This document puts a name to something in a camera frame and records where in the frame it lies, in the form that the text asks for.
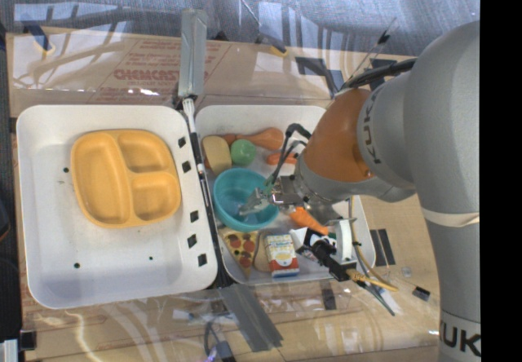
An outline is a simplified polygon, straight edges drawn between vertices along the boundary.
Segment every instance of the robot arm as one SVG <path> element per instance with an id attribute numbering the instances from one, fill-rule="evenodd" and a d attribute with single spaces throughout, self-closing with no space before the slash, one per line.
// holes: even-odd
<path id="1" fill-rule="evenodd" d="M 299 156 L 293 189 L 311 210 L 352 195 L 415 192 L 440 279 L 440 361 L 480 344 L 480 23 L 435 40 L 411 70 L 339 93 Z"/>

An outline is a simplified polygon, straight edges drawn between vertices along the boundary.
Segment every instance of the yellow plate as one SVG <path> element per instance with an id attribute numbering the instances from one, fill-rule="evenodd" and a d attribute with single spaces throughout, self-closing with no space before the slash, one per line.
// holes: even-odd
<path id="1" fill-rule="evenodd" d="M 76 198 L 102 227 L 130 227 L 170 217 L 181 204 L 175 163 L 165 142 L 145 130 L 103 130 L 71 152 Z"/>

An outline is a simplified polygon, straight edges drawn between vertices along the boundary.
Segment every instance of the toy pizza slice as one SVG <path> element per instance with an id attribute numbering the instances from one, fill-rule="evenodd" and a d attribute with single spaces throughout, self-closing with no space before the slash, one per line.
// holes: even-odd
<path id="1" fill-rule="evenodd" d="M 244 233 L 225 228 L 220 231 L 220 235 L 228 251 L 248 278 L 254 262 L 258 232 Z"/>

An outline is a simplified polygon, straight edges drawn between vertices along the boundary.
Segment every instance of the black hole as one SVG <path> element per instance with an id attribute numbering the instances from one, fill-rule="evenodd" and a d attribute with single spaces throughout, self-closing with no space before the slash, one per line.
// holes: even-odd
<path id="1" fill-rule="evenodd" d="M 192 248 L 197 243 L 196 235 L 194 234 L 194 235 L 190 236 L 187 239 L 187 243 L 188 243 L 188 248 Z"/>
<path id="2" fill-rule="evenodd" d="M 198 257 L 197 257 L 197 263 L 199 264 L 200 267 L 202 267 L 203 265 L 206 264 L 206 254 L 200 254 Z"/>
<path id="3" fill-rule="evenodd" d="M 181 167 L 183 168 L 183 172 L 186 174 L 190 171 L 190 162 L 186 161 L 181 164 Z"/>

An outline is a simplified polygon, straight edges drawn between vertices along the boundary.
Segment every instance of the blue bowl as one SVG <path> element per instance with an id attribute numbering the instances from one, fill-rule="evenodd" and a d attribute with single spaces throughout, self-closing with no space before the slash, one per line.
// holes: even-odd
<path id="1" fill-rule="evenodd" d="M 261 174 L 246 168 L 230 168 L 219 174 L 214 182 L 214 211 L 225 226 L 238 232 L 252 232 L 270 224 L 278 215 L 279 209 L 269 205 L 257 213 L 239 215 L 239 208 L 256 188 L 264 188 Z"/>

